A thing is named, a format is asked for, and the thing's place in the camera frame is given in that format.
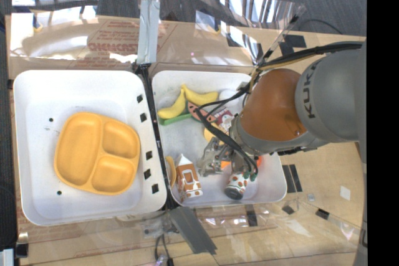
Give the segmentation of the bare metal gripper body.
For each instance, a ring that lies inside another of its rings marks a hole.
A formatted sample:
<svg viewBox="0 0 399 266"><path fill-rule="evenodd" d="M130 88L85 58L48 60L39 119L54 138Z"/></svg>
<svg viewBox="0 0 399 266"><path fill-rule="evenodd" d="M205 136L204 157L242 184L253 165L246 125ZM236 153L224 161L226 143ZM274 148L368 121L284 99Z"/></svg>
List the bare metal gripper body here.
<svg viewBox="0 0 399 266"><path fill-rule="evenodd" d="M202 157L197 160L196 166L200 176L221 174L223 169L230 166L233 173L243 173L249 171L249 161L239 151L231 146L221 143L221 141L212 137L204 149Z"/></svg>

